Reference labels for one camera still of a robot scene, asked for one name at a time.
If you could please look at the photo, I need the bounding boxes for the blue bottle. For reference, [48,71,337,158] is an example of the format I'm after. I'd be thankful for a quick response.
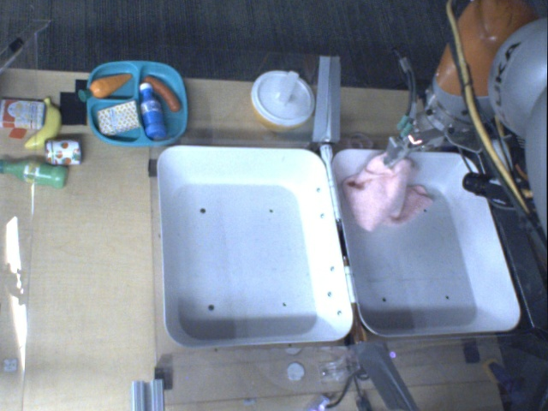
[138,82,169,141]

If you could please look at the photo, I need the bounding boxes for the brown sausage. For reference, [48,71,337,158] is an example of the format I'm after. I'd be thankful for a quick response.
[143,74,182,113]

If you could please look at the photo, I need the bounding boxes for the orange carrot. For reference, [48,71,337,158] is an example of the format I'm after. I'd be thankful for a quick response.
[77,73,134,103]

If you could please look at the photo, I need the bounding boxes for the yellow cup with white lid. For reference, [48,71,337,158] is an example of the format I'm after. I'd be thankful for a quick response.
[250,69,317,134]

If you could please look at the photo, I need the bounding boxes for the blue divided plate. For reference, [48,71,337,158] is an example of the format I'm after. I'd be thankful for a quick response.
[85,60,189,147]

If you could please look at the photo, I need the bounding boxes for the white and orange carton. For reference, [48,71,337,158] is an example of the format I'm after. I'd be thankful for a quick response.
[0,98,47,131]

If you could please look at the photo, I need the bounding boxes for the green bottle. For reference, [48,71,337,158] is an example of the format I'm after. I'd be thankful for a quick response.
[0,158,69,189]

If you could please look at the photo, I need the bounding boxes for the white can with orange print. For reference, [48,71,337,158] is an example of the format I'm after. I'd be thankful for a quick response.
[44,138,83,166]

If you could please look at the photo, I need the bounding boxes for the white plastic tray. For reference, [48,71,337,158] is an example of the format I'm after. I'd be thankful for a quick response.
[156,145,354,348]
[331,148,521,338]

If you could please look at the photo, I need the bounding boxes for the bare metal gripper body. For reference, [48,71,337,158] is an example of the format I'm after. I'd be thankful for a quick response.
[396,103,463,152]

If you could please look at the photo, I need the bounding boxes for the pink cloth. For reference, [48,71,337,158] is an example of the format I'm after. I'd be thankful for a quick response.
[342,152,434,233]

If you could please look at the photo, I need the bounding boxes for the yellow banana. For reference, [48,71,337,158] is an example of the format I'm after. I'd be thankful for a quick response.
[23,97,63,151]

